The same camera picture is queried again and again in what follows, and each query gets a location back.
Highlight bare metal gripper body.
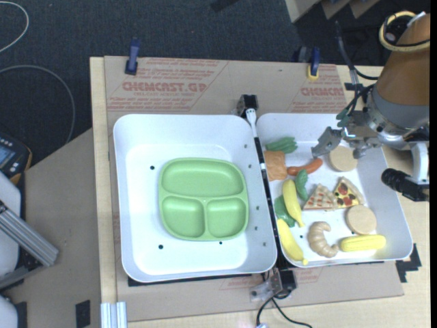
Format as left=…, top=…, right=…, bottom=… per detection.
left=340, top=109, right=411, bottom=150

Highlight round tan biscuit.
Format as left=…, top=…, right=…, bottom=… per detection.
left=344, top=204, right=378, bottom=236
left=328, top=145, right=359, bottom=173

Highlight orange sausage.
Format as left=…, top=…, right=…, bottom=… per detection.
left=286, top=157, right=324, bottom=177

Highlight green bean pods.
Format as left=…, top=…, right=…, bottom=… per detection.
left=265, top=136, right=299, bottom=155

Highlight pizza slice with pepperoni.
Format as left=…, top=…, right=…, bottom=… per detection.
left=331, top=176, right=366, bottom=209

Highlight white plastic tray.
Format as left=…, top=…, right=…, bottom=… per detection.
left=255, top=111, right=414, bottom=269
left=112, top=113, right=279, bottom=284

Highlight orange toy bread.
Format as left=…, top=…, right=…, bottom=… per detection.
left=263, top=150, right=288, bottom=182

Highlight pizza slice with lattice top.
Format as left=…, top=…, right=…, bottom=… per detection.
left=301, top=182, right=337, bottom=212

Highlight yellow banana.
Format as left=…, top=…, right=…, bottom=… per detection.
left=281, top=178, right=306, bottom=229
left=276, top=217, right=309, bottom=267

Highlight thin black and white rod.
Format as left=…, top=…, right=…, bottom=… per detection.
left=246, top=109, right=285, bottom=273

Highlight green toy pepper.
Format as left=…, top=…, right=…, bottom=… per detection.
left=273, top=194, right=296, bottom=228

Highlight brown cardboard board red print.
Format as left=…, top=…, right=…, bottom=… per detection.
left=103, top=55, right=406, bottom=323

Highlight yellow corn cob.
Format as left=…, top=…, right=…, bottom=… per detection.
left=338, top=234, right=388, bottom=254

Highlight tan croissant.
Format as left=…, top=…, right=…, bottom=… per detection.
left=307, top=220, right=340, bottom=259

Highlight green divided plate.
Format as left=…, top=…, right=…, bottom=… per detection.
left=157, top=156, right=249, bottom=243

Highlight black cylinder on white bracket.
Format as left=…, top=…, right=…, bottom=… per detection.
left=380, top=141, right=431, bottom=202

